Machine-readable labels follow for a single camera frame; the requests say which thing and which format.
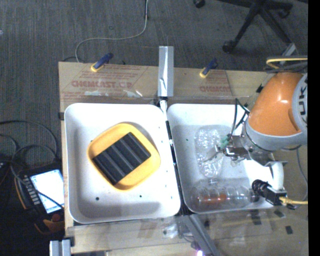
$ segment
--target white plastic tray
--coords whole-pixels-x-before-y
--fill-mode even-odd
[[[162,111],[145,104],[75,103],[64,114],[69,211],[81,224],[165,218],[181,206],[176,174]],[[126,192],[115,191],[89,163],[91,140],[119,124],[138,128],[160,154],[160,168]]]
[[[237,109],[237,122],[241,119],[244,111]],[[199,171],[196,158],[195,134],[198,129],[206,126],[214,126],[222,133],[221,137],[227,135],[234,120],[234,105],[219,104],[173,104],[168,108],[167,116],[170,123],[177,167],[181,181],[183,200],[187,207],[198,214],[221,212],[224,210],[199,211],[193,207],[191,202],[191,189],[199,181],[206,177]],[[241,127],[235,131],[239,135]],[[268,167],[263,167],[253,160],[243,160],[240,165],[232,167],[231,159],[224,156],[222,162],[221,178],[223,179],[244,179],[250,185],[256,179],[270,182],[271,172]],[[242,208],[230,208],[228,211],[261,209],[273,207],[260,198],[258,202],[251,203]]]

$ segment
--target white cable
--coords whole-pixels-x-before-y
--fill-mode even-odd
[[[77,44],[76,48],[75,48],[75,51],[74,51],[74,54],[75,54],[75,58],[76,58],[76,61],[79,62],[79,59],[78,59],[78,48],[80,45],[82,45],[83,43],[87,42],[87,41],[92,41],[92,40],[126,40],[126,39],[132,39],[132,38],[136,38],[140,35],[143,34],[143,32],[145,32],[146,28],[147,28],[147,21],[148,21],[148,15],[147,15],[147,10],[148,10],[148,2],[149,0],[146,0],[145,1],[145,22],[144,22],[144,28],[143,30],[139,33],[139,34],[136,34],[136,35],[133,35],[133,36],[128,36],[128,37],[120,37],[120,38],[108,38],[108,37],[93,37],[93,38],[88,38],[88,39],[85,39],[83,41],[81,41],[80,43]]]

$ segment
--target blue and yellow clamp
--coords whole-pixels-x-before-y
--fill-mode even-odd
[[[111,52],[109,52],[108,54],[104,55],[96,63],[91,65],[91,70],[93,72],[98,72],[100,69],[103,68],[104,64],[108,63],[113,58],[113,56],[114,55]]]
[[[216,69],[218,66],[218,62],[216,57],[213,58],[213,60],[210,61],[210,63],[201,70],[200,72],[200,77],[202,78],[206,78],[208,76],[208,74],[210,73],[210,70],[214,70]]]

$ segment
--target screen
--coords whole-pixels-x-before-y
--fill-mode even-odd
[[[60,205],[64,205],[64,180],[58,169],[47,171],[30,177],[36,190],[53,199]],[[61,209],[53,201],[39,194],[40,200],[46,212],[52,213]]]

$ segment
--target gray carpet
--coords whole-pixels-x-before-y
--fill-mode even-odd
[[[294,6],[286,19],[278,17],[276,11],[272,13],[299,53],[307,55],[308,4],[287,2]],[[0,122],[41,123],[53,132],[60,147],[58,62],[76,61],[75,48],[82,40],[139,34],[145,24],[144,10],[144,0],[1,0]],[[261,17],[254,19],[232,53],[222,50],[224,42],[236,36],[247,13],[247,8],[216,0],[206,0],[202,8],[196,8],[193,0],[150,0],[142,35],[117,41],[91,40],[81,44],[77,53],[86,63],[112,52],[112,64],[157,66],[158,47],[173,46],[175,67],[203,68],[216,57],[218,69],[263,71],[266,58],[281,55],[287,45]],[[0,134],[13,137],[20,147],[54,146],[47,131],[27,123],[0,125]],[[12,154],[7,137],[0,136],[0,143],[0,153]],[[35,148],[28,153],[26,162],[32,166],[50,161],[51,157],[43,148]],[[15,196],[12,192],[7,214],[21,210]],[[0,235],[8,241],[3,247],[10,255],[48,255],[46,251],[35,252],[35,246],[28,243],[26,228],[18,227],[26,225],[22,224],[23,218],[17,220],[19,225],[12,218],[8,222],[12,226],[1,224]]]

